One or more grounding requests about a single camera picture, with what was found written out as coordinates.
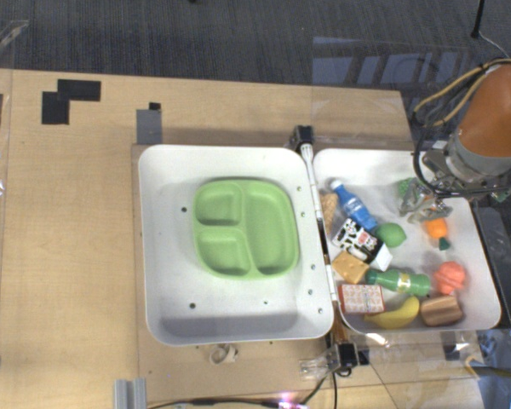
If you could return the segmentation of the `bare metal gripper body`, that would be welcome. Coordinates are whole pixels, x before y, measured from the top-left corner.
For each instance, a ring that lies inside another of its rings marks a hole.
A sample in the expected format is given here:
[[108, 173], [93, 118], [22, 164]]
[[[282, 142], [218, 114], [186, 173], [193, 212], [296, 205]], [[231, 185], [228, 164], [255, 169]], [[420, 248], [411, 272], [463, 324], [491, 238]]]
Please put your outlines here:
[[431, 171], [429, 184], [442, 199], [506, 199], [511, 195], [509, 158], [482, 156], [461, 144], [446, 144], [427, 150], [422, 165]]

